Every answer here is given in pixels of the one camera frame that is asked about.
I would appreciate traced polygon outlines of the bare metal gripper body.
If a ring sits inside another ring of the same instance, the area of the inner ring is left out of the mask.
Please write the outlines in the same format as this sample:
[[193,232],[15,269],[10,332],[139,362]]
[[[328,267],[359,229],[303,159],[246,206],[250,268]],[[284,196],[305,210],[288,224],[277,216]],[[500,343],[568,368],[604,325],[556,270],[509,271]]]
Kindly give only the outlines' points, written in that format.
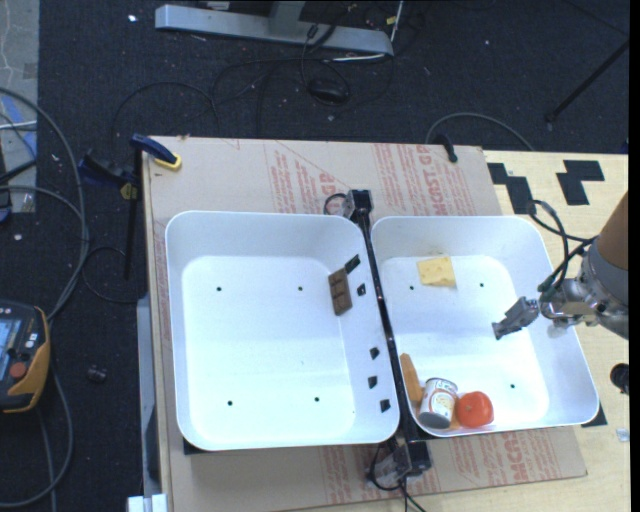
[[627,281],[605,285],[596,277],[565,280],[548,298],[540,297],[539,308],[556,325],[599,325],[629,340]]

